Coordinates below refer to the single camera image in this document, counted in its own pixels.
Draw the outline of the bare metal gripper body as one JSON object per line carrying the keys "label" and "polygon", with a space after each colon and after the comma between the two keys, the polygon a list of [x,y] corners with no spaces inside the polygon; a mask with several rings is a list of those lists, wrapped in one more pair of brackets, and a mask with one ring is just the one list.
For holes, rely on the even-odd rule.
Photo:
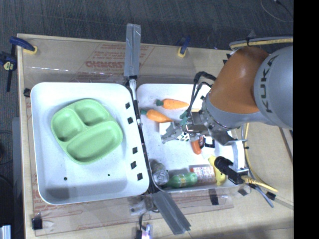
{"label": "bare metal gripper body", "polygon": [[221,145],[231,145],[236,141],[228,133],[230,128],[220,125],[202,110],[190,112],[189,116],[183,118],[182,130],[188,133],[191,142],[199,140],[201,136],[210,136]]}

